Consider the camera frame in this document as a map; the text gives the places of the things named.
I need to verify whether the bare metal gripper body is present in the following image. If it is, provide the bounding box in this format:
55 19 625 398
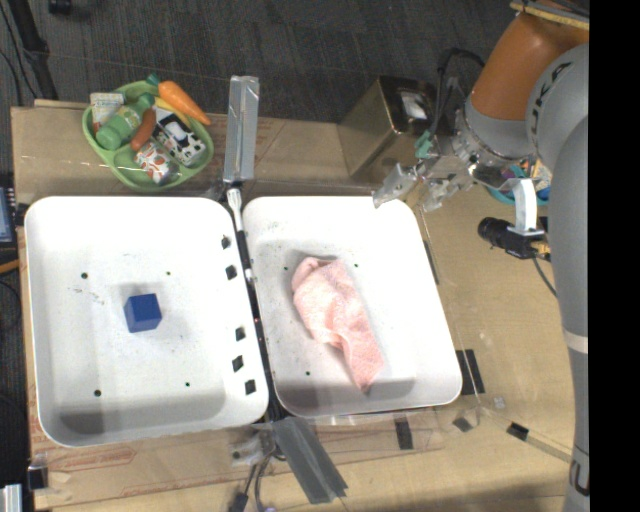
414 132 517 195

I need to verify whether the shiny brown box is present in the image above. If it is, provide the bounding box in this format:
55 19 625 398
338 74 437 185

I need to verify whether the white plastic tray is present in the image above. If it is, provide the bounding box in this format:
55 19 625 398
23 195 271 449
241 194 464 419

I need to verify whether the brown cardboard board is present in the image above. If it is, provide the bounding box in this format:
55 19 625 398
9 98 574 512

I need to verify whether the pink cloth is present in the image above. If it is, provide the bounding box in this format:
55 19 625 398
290 255 386 394

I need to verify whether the cow print white carton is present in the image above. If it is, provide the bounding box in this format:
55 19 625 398
151 106 208 168

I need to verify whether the orange carrot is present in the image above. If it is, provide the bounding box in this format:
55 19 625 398
147 73 213 127

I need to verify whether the yellow banana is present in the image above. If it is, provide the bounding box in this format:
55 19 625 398
153 96 192 129

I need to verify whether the red print white can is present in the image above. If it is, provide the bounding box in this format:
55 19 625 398
132 140 174 186

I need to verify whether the brown sausage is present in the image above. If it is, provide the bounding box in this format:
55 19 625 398
130 107 158 153

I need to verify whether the green divided plate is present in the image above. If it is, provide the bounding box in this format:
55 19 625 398
81 80 216 193

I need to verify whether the blue cube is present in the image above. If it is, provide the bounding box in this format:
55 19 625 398
122 292 164 334

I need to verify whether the green bottle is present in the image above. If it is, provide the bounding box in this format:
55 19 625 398
95 92 157 152

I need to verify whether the white packet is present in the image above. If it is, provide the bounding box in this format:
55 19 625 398
89 91 126 136

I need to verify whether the black cylinder on white bracket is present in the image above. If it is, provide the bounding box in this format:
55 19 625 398
476 177 547 261

